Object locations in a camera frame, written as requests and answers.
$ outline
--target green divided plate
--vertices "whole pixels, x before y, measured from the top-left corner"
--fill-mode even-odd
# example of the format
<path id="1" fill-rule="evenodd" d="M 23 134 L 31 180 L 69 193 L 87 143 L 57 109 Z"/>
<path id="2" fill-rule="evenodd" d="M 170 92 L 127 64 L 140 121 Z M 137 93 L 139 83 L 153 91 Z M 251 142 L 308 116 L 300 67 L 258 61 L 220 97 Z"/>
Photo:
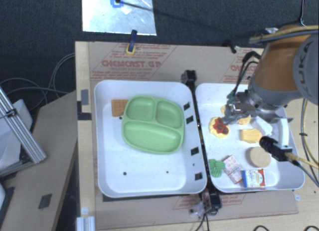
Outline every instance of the green divided plate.
<path id="1" fill-rule="evenodd" d="M 183 142 L 183 111 L 176 103 L 162 98 L 135 96 L 125 107 L 122 137 L 133 148 L 171 154 Z"/>

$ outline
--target blue tape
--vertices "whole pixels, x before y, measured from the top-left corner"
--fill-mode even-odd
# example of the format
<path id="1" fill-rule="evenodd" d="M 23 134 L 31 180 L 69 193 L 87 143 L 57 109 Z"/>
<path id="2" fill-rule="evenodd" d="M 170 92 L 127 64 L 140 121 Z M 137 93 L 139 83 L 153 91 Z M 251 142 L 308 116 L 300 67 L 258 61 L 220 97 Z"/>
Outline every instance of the blue tape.
<path id="1" fill-rule="evenodd" d="M 119 7 L 123 7 L 124 3 L 120 1 L 120 3 L 116 3 L 115 0 L 110 0 L 110 3 L 112 5 L 112 7 L 114 8 L 119 8 Z"/>

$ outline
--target metal frame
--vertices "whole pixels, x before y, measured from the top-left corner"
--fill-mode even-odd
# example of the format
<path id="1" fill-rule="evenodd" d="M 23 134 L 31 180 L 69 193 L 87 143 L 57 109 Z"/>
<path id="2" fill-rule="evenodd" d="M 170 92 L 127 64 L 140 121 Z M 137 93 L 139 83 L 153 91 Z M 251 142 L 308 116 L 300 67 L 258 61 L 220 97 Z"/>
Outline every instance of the metal frame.
<path id="1" fill-rule="evenodd" d="M 19 161 L 13 165 L 10 165 L 0 171 L 0 177 L 6 176 L 18 170 L 21 170 L 31 164 L 38 164 L 46 158 L 46 154 L 37 144 L 33 138 L 31 132 L 27 129 L 23 123 L 19 113 L 14 109 L 14 106 L 6 96 L 5 92 L 0 86 L 0 117 L 3 118 L 16 137 L 21 142 L 22 147 L 29 156 L 31 162 Z"/>
<path id="2" fill-rule="evenodd" d="M 215 215 L 217 214 L 218 210 L 222 208 L 221 198 L 220 194 L 221 192 L 218 191 L 215 186 L 213 185 L 211 178 L 210 178 L 210 170 L 209 170 L 209 164 L 206 154 L 206 148 L 203 140 L 203 134 L 201 131 L 201 124 L 200 124 L 200 118 L 199 118 L 199 112 L 197 107 L 197 99 L 195 94 L 195 81 L 197 80 L 197 75 L 195 70 L 186 70 L 180 78 L 181 82 L 185 84 L 191 91 L 192 97 L 193 97 L 193 103 L 194 103 L 194 109 L 196 113 L 196 121 L 198 126 L 198 132 L 200 133 L 200 140 L 201 140 L 201 149 L 204 157 L 204 163 L 206 167 L 206 175 L 207 175 L 207 189 L 209 193 L 209 199 L 211 204 L 211 210 L 210 214 Z"/>

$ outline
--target wooden board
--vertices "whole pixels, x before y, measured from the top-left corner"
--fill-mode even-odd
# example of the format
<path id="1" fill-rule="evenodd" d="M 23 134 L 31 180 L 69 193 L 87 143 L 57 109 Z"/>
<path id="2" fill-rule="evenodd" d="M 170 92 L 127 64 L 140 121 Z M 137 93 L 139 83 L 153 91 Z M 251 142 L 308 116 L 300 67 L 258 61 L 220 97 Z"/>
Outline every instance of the wooden board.
<path id="1" fill-rule="evenodd" d="M 75 92 L 40 109 L 33 136 L 47 159 L 4 182 L 15 191 L 2 231 L 55 231 L 76 156 L 76 120 Z M 49 206 L 38 209 L 49 194 Z"/>

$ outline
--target white tray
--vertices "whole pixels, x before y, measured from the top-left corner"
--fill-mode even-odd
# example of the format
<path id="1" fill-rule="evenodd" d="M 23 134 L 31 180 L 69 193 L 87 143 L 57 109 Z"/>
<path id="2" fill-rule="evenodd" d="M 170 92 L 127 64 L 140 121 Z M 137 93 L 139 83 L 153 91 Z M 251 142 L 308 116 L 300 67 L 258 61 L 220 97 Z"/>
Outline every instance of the white tray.
<path id="1" fill-rule="evenodd" d="M 240 140 L 240 132 L 242 129 L 252 128 L 250 124 L 230 126 L 230 134 L 225 139 L 218 139 L 209 133 L 208 124 L 212 117 L 222 117 L 220 108 L 226 103 L 226 96 L 235 87 L 233 84 L 201 84 L 196 89 L 196 99 L 198 111 L 202 126 L 203 138 L 208 159 L 222 160 L 228 155 L 233 155 L 242 165 L 244 170 L 257 169 L 249 164 L 246 158 L 246 151 L 250 147 L 259 147 L 259 144 L 249 144 Z M 247 89 L 246 85 L 240 85 L 238 91 Z M 277 111 L 277 114 L 286 117 L 284 108 Z M 273 127 L 274 135 L 278 141 L 289 138 L 289 146 L 292 147 L 293 153 L 297 154 L 295 143 L 291 135 L 290 128 L 284 129 L 283 133 L 281 123 L 277 127 Z M 266 187 L 248 189 L 243 183 L 234 184 L 223 171 L 220 178 L 211 176 L 212 182 L 217 189 L 225 193 L 261 191 L 261 190 L 287 190 L 298 189 L 303 186 L 305 176 L 303 171 L 289 162 L 278 162 L 271 158 L 271 163 L 264 168 Z"/>
<path id="2" fill-rule="evenodd" d="M 184 112 L 184 140 L 173 154 L 158 155 L 128 146 L 121 134 L 121 119 L 112 116 L 111 100 L 150 95 L 175 102 Z M 206 187 L 207 176 L 191 91 L 177 82 L 105 80 L 94 90 L 98 183 L 105 195 L 112 198 L 196 194 Z M 190 107 L 184 111 L 184 105 Z M 191 154 L 191 149 L 198 153 Z"/>

